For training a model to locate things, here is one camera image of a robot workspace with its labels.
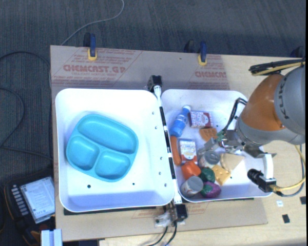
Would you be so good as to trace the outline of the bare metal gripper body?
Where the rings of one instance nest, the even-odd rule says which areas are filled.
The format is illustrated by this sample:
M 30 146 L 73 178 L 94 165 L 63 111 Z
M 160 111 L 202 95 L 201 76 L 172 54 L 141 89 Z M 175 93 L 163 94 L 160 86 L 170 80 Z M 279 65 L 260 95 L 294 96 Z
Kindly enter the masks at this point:
M 225 150 L 243 150 L 246 138 L 236 130 L 222 130 L 219 133 L 219 145 Z

